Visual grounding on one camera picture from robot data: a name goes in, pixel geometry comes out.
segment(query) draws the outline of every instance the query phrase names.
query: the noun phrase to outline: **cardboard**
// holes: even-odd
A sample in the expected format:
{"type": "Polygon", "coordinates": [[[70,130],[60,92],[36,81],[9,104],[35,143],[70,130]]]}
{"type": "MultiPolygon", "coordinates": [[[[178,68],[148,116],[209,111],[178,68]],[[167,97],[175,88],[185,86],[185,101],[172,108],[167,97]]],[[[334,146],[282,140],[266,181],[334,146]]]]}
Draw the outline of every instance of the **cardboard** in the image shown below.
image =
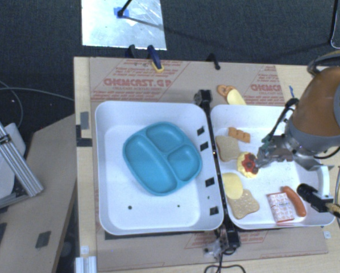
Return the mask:
{"type": "MultiPolygon", "coordinates": [[[[149,60],[91,58],[89,60],[92,138],[94,111],[106,100],[193,102],[199,89],[210,89],[211,106],[226,104],[218,85],[234,86],[249,105],[284,105],[291,97],[274,65],[162,61],[165,70],[156,73],[149,60]]],[[[99,272],[136,268],[210,263],[214,258],[204,247],[215,241],[213,231],[138,237],[106,234],[98,220],[96,143],[93,141],[94,196],[96,205],[97,269],[99,272]]],[[[241,247],[225,260],[248,260],[325,254],[327,247],[320,227],[244,231],[241,247]]]]}

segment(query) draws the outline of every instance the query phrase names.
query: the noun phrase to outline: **metal sheet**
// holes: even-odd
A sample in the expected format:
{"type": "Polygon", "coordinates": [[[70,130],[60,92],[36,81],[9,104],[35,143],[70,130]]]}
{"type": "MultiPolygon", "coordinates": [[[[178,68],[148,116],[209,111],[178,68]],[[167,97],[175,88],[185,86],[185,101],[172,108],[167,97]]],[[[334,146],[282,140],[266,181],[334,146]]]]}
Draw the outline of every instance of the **metal sheet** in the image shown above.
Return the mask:
{"type": "Polygon", "coordinates": [[[127,0],[81,0],[84,46],[123,47],[134,44],[166,50],[160,0],[133,0],[123,18],[117,17],[127,0]]]}

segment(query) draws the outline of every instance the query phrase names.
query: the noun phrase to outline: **hot dog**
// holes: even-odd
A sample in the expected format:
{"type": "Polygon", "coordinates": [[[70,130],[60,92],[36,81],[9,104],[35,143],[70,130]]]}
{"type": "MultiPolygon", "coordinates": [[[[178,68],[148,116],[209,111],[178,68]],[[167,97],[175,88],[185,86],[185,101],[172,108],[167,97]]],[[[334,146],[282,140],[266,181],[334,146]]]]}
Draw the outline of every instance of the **hot dog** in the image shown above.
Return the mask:
{"type": "Polygon", "coordinates": [[[296,214],[300,217],[306,216],[306,210],[305,210],[304,204],[302,203],[299,195],[293,189],[291,189],[289,186],[284,186],[283,192],[286,193],[288,198],[293,203],[295,210],[296,210],[296,214]]]}

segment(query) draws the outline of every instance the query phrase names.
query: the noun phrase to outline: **blue clamp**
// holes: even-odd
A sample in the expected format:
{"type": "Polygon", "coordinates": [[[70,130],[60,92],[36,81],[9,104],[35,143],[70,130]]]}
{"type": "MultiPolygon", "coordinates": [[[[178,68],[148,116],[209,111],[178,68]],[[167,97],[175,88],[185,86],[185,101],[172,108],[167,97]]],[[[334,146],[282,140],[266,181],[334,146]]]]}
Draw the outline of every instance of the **blue clamp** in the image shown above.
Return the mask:
{"type": "Polygon", "coordinates": [[[156,73],[162,73],[164,71],[164,67],[161,64],[160,57],[157,54],[154,46],[153,45],[149,45],[147,47],[147,52],[148,52],[149,57],[151,57],[151,59],[152,59],[151,65],[155,69],[156,73]]]}

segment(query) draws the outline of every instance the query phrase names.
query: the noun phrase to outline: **white tray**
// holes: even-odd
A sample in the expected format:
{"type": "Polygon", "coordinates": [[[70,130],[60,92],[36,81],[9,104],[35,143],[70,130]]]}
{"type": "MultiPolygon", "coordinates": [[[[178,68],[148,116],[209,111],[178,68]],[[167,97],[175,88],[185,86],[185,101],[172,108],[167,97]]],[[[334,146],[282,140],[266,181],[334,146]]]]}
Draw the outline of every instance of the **white tray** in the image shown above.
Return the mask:
{"type": "Polygon", "coordinates": [[[99,219],[114,235],[214,230],[223,222],[207,120],[194,104],[107,101],[96,109],[99,219]],[[178,191],[155,196],[133,177],[122,156],[128,137],[160,121],[177,125],[202,158],[202,170],[178,191]],[[204,132],[198,135],[197,130],[204,132]],[[200,151],[200,145],[208,148],[200,151]],[[208,187],[205,181],[214,179],[208,187]]]}
{"type": "MultiPolygon", "coordinates": [[[[241,152],[252,152],[257,155],[261,140],[272,130],[283,107],[245,106],[245,105],[218,105],[211,113],[214,136],[227,135],[228,127],[235,127],[251,134],[251,142],[238,141],[241,152]]],[[[283,133],[285,123],[281,123],[275,135],[283,133]]],[[[296,226],[321,226],[333,222],[334,216],[330,213],[319,213],[304,202],[306,216],[298,217],[294,211],[295,219],[284,223],[275,223],[267,200],[267,194],[281,192],[282,186],[290,186],[294,191],[300,183],[318,187],[317,172],[308,172],[295,162],[271,163],[269,167],[261,168],[256,178],[248,179],[237,171],[237,160],[227,163],[219,159],[222,173],[233,172],[239,175],[243,188],[249,189],[253,197],[260,204],[260,209],[238,220],[233,216],[228,205],[232,222],[239,228],[275,229],[296,226]]]]}

